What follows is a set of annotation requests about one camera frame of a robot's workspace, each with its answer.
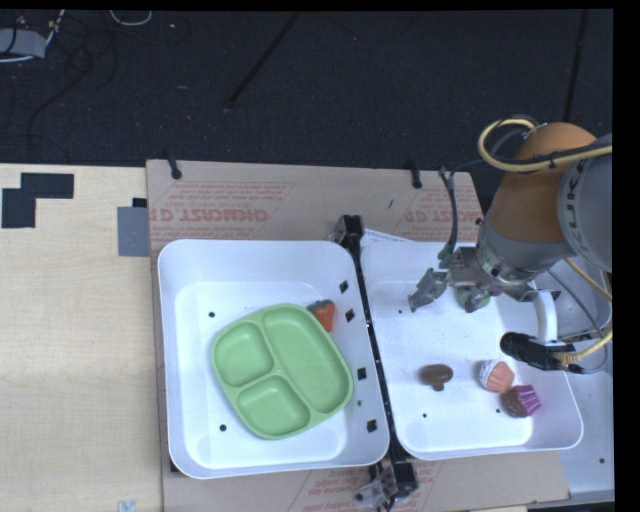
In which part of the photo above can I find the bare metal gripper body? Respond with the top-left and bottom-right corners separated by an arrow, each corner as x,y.
447,246 -> 532,301

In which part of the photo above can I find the orange toy cupcake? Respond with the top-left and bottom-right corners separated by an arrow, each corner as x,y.
476,359 -> 517,394

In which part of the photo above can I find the brown toy mushroom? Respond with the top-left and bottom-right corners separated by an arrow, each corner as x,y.
417,363 -> 455,393

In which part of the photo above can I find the orange toy carrot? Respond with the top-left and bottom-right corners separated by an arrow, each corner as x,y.
305,298 -> 337,334

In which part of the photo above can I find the purple toy cupcake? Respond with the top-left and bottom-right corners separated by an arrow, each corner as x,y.
500,384 -> 543,419

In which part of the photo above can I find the white plastic tray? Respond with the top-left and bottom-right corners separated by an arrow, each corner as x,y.
156,238 -> 392,481
359,239 -> 585,462

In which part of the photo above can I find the green divided plate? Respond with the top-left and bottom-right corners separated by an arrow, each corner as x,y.
209,302 -> 355,442

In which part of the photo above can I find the brown cardboard board red print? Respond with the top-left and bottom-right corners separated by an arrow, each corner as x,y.
144,159 -> 572,512

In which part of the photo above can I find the black cylinder on white bracket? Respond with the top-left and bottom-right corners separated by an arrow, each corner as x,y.
499,289 -> 577,372

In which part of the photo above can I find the black block with thin wires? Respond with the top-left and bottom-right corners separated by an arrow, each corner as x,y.
388,458 -> 419,500

